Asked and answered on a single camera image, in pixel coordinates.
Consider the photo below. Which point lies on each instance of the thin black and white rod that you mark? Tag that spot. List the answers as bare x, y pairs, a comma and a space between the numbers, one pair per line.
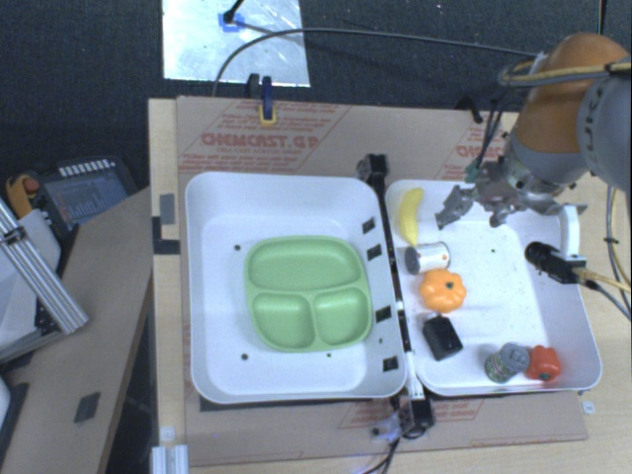
392, 260

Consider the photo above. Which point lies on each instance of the yellow banana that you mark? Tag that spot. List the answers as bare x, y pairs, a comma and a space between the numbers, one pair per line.
410, 215

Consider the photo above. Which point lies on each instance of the orange bell pepper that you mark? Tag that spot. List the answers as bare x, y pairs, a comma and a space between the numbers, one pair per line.
543, 362

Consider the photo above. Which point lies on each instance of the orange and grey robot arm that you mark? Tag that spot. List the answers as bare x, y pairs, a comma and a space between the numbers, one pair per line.
558, 116

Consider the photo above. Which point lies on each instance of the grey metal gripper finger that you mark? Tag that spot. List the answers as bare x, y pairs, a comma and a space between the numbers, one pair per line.
499, 213
451, 209

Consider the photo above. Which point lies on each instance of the black box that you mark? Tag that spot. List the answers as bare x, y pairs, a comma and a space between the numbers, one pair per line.
442, 338

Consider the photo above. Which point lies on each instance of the green can grey lid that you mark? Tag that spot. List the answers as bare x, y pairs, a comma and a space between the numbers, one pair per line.
504, 362

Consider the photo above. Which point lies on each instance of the white plastic tray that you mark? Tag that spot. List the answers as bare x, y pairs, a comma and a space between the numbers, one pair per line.
498, 289
217, 284

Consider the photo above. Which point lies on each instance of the brown cardboard board red print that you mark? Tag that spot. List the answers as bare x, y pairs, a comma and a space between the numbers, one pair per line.
316, 136

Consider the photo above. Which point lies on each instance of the white can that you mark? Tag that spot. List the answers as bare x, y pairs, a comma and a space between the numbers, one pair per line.
429, 256

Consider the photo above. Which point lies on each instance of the orange pumpkin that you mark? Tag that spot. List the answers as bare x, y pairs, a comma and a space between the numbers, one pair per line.
443, 290

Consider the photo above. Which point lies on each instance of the black cylinder on white bracket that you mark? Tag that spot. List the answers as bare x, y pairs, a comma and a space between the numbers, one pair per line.
553, 260

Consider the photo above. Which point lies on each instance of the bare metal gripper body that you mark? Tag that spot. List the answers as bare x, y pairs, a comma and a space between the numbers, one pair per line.
513, 185

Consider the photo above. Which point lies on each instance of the green divided plate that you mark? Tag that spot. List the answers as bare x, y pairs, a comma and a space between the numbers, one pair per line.
308, 292

